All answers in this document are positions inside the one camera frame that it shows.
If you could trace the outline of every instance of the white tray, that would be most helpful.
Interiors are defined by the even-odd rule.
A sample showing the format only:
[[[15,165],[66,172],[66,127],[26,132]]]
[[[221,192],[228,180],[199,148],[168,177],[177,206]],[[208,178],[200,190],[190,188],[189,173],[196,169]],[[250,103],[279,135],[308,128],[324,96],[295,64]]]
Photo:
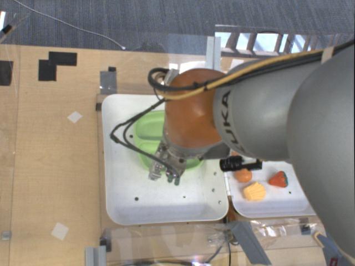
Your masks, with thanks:
[[[278,171],[284,171],[288,178],[286,188],[271,186],[268,180]],[[285,162],[264,162],[263,168],[253,171],[248,183],[240,183],[232,172],[228,173],[232,201],[239,214],[247,218],[293,217],[315,215],[298,182],[292,165]],[[266,189],[262,201],[248,201],[243,189],[254,182],[261,183]]]
[[[156,101],[155,96],[111,95],[102,104],[108,215],[122,225],[221,219],[227,213],[228,200],[218,161],[205,161],[199,168],[186,171],[180,185],[175,186],[165,175],[157,181],[149,180],[149,172],[142,168],[136,152],[110,139],[118,123]]]

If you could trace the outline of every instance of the wooden table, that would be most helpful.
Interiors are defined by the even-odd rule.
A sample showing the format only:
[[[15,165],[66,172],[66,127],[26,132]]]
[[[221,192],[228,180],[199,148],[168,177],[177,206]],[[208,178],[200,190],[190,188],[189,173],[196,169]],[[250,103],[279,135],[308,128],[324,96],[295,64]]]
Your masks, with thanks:
[[[76,52],[77,66],[58,66],[57,81],[38,81],[38,60],[48,59],[49,51]],[[118,93],[152,94],[146,81],[151,68],[205,57],[0,45],[0,60],[9,59],[13,81],[0,86],[0,232],[11,230],[12,238],[0,241],[0,265],[84,265],[85,248],[97,247],[101,235],[100,71],[117,68]],[[223,58],[222,70],[231,63]],[[75,111],[82,118],[73,123],[67,117]],[[69,228],[63,240],[51,235],[58,222]],[[279,265],[285,265],[283,255],[291,265],[324,261],[317,247],[267,254]],[[214,265],[227,265],[226,256]],[[241,252],[233,260],[248,265]]]

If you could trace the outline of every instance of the white cable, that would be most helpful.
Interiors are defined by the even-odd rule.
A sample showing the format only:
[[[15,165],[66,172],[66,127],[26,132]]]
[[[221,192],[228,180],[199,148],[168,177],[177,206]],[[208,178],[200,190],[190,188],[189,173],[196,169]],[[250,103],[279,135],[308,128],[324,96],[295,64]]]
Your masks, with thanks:
[[[9,56],[9,51],[7,50],[7,42],[5,42],[5,50],[6,50],[7,59],[9,60],[9,64],[10,64],[10,68],[11,68],[11,74],[12,74],[13,82],[14,82],[14,86],[15,86],[16,99],[18,99],[17,86],[16,86],[16,78],[15,78],[15,73],[13,72],[13,69],[12,69],[12,64],[11,64],[10,56]]]
[[[63,23],[63,24],[65,24],[65,25],[68,25],[68,26],[70,26],[70,27],[72,27],[72,28],[74,28],[74,29],[81,30],[82,32],[86,32],[86,33],[98,35],[99,37],[103,37],[103,38],[105,38],[105,39],[108,39],[109,41],[111,41],[111,42],[113,42],[114,44],[118,45],[119,47],[121,47],[122,50],[125,50],[125,49],[126,49],[126,47],[122,46],[121,44],[119,44],[119,43],[116,42],[115,40],[113,40],[113,39],[107,37],[106,35],[103,35],[103,34],[100,34],[100,33],[94,33],[94,32],[91,32],[91,31],[89,31],[89,30],[86,30],[86,29],[78,28],[78,27],[76,27],[76,26],[74,26],[74,25],[72,25],[72,24],[69,24],[69,23],[67,23],[67,22],[65,22],[65,21],[62,21],[62,20],[60,20],[60,19],[58,19],[58,18],[52,17],[52,16],[50,16],[50,15],[48,15],[48,14],[45,14],[45,13],[42,13],[42,12],[37,11],[37,10],[35,10],[35,9],[32,9],[31,7],[29,7],[29,6],[27,6],[27,5],[23,4],[23,3],[21,3],[21,2],[18,1],[18,0],[12,0],[12,1],[15,1],[16,3],[20,4],[22,7],[26,8],[26,9],[29,9],[30,11],[32,11],[32,12],[34,12],[34,13],[43,15],[43,16],[45,16],[45,17],[47,17],[47,18],[50,18],[50,19],[53,19],[53,20],[58,21],[58,22],[60,22],[60,23]]]

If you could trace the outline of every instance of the toy food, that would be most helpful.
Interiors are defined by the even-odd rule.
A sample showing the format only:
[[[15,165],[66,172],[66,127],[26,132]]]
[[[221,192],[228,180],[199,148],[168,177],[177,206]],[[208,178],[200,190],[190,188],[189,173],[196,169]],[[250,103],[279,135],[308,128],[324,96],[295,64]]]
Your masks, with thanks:
[[[258,182],[254,182],[244,188],[244,196],[248,201],[261,201],[266,196],[265,187]]]
[[[242,183],[249,182],[253,178],[253,174],[247,168],[242,168],[239,171],[234,172],[234,177]]]
[[[268,184],[278,187],[286,187],[288,185],[288,181],[285,172],[279,171],[277,174],[275,174],[269,179]]]

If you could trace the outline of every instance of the white square marker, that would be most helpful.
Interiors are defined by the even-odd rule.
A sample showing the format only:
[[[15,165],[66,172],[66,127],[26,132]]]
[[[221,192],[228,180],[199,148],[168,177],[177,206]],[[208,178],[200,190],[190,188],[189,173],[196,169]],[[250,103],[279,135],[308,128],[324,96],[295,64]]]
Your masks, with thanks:
[[[75,111],[75,112],[73,112],[72,114],[70,114],[69,116],[68,116],[68,119],[72,122],[72,123],[77,123],[78,122],[78,120],[80,119],[80,118],[82,118],[83,116],[80,114],[80,113],[78,113],[77,111]]]
[[[67,235],[68,230],[69,228],[65,225],[57,223],[54,229],[52,230],[51,235],[63,241],[65,236]]]

